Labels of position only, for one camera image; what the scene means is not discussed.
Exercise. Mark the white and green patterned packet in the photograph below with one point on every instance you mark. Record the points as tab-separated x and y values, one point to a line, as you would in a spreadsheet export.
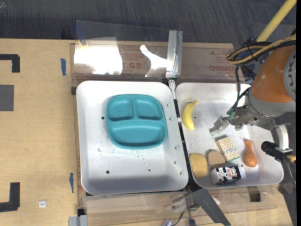
228	148

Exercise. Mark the black and white cow carton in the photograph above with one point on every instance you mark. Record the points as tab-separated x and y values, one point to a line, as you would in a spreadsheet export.
227	174

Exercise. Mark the blue divided plate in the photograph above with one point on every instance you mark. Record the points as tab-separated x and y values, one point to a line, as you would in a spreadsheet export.
136	131

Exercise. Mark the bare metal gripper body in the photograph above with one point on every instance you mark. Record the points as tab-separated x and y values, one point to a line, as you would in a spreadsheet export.
244	118

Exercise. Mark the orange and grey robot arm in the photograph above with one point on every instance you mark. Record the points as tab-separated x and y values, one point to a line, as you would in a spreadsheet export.
270	79

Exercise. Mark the yellow banana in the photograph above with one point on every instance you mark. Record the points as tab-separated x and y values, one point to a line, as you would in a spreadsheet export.
187	116

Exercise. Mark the black cylinder on white bracket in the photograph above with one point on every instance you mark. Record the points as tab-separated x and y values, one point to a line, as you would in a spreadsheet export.
272	149

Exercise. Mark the brown bread slice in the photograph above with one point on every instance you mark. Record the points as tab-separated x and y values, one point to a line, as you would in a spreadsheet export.
216	159

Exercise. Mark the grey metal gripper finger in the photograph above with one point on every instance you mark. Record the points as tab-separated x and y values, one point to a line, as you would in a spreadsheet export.
224	122
215	128

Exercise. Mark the white plastic tray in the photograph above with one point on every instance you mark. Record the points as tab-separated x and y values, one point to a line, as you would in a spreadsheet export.
131	168
263	173

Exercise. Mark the yellow bread loaf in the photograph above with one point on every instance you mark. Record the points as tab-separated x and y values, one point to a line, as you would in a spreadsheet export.
198	165

